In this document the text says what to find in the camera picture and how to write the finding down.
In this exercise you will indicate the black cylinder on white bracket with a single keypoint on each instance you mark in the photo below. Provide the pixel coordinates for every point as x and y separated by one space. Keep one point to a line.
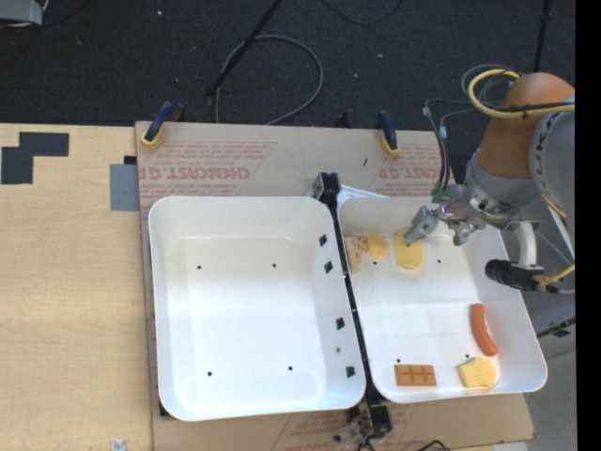
509 273

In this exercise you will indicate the brown cardboard board, red print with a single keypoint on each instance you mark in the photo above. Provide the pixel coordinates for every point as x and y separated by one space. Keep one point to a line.
282 167

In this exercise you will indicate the orange toy sausage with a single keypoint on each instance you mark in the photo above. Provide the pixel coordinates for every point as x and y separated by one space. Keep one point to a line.
481 329

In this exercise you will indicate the yellow ridged toy slice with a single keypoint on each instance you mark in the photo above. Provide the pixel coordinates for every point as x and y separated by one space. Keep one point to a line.
478 373

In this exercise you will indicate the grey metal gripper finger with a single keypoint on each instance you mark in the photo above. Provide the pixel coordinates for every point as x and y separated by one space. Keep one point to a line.
462 233
421 226

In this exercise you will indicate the yellow round toy slice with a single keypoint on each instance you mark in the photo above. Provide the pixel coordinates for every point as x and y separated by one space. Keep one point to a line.
407 254

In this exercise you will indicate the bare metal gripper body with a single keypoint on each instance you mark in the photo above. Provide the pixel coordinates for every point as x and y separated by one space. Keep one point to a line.
462 212

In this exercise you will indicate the yellow toy crisp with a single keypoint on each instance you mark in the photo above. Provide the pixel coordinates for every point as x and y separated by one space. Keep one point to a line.
378 247

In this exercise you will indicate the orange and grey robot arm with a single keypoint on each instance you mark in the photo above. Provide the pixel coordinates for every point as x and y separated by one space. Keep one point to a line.
512 129

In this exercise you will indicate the beige toy waffle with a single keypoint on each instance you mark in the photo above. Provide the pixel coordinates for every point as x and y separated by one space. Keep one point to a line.
354 252

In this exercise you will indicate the white plastic tray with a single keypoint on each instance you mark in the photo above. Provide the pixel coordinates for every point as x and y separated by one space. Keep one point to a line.
432 317
244 308

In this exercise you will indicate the orange toy biscuit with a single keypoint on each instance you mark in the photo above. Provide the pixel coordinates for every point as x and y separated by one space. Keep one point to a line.
415 375

